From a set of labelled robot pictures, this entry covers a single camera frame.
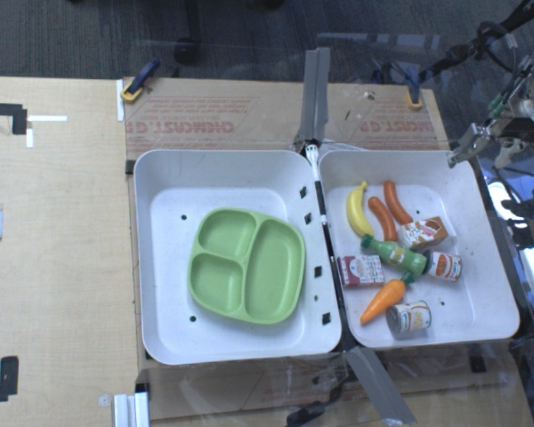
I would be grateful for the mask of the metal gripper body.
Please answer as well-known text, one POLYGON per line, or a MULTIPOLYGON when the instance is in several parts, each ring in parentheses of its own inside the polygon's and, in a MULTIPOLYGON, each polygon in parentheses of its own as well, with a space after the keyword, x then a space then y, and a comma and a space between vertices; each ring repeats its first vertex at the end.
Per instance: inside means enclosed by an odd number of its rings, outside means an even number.
POLYGON ((511 143, 516 135, 511 129, 512 117, 488 118, 481 125, 481 140, 495 143, 511 143))

